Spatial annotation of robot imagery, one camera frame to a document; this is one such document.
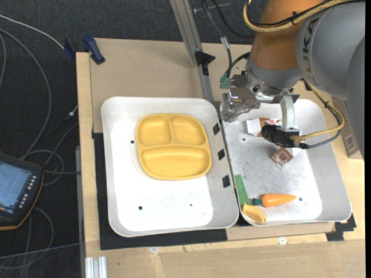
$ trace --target white cable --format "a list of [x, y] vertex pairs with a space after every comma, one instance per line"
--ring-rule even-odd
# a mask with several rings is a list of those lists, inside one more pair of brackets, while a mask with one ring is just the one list
[[39, 33], [41, 33], [41, 34], [43, 34], [43, 35], [49, 37], [52, 41], [54, 41], [56, 44], [58, 44], [58, 45], [59, 45], [59, 46], [64, 50], [63, 45], [60, 44], [60, 43], [59, 43], [59, 42], [58, 42], [54, 37], [50, 36], [49, 34], [43, 32], [43, 31], [41, 31], [41, 30], [39, 30], [39, 29], [36, 29], [36, 28], [34, 28], [34, 27], [30, 26], [30, 25], [26, 25], [26, 24], [24, 24], [24, 23], [21, 23], [20, 21], [13, 20], [13, 19], [11, 19], [10, 17], [6, 17], [6, 16], [3, 16], [3, 15], [1, 15], [1, 14], [0, 14], [0, 17], [2, 17], [3, 19], [9, 20], [9, 21], [11, 21], [11, 22], [13, 22], [13, 23], [15, 23], [15, 24], [23, 25], [23, 26], [25, 26], [25, 27], [27, 27], [27, 28], [30, 28], [30, 29], [32, 29], [32, 30], [34, 30], [34, 31], [36, 31], [36, 32], [39, 32]]

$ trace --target blue clamp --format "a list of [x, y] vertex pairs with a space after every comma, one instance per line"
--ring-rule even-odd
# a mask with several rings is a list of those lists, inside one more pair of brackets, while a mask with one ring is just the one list
[[82, 43], [84, 47], [92, 53], [90, 57], [97, 65], [105, 62], [105, 58], [101, 55], [97, 43], [95, 42], [93, 37], [91, 37], [90, 35], [85, 36], [82, 39]]

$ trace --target black mat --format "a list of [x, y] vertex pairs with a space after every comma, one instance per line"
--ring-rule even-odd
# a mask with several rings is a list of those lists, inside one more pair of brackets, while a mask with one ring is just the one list
[[141, 247], [173, 246], [196, 243], [221, 242], [227, 240], [225, 229], [167, 233], [152, 236], [122, 237], [117, 235], [108, 221], [106, 164], [104, 161], [103, 134], [94, 134], [96, 158], [96, 182], [100, 229], [100, 246], [102, 250]]

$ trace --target black bracket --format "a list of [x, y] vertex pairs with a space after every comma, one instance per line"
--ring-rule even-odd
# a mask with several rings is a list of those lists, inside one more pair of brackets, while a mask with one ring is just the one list
[[344, 241], [344, 232], [353, 232], [356, 227], [352, 213], [347, 222], [335, 222], [335, 231], [326, 233], [327, 241]]
[[198, 66], [202, 66], [202, 73], [205, 76], [209, 76], [209, 69], [208, 65], [215, 60], [214, 56], [211, 56], [207, 53], [200, 52], [199, 50], [195, 52], [195, 58], [196, 58], [196, 63]]

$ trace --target toy carrot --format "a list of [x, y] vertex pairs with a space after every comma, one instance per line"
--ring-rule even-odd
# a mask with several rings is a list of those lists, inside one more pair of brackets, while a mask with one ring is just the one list
[[263, 205], [264, 207], [275, 207], [295, 200], [296, 196], [283, 193], [266, 193], [261, 199], [253, 199], [254, 205]]

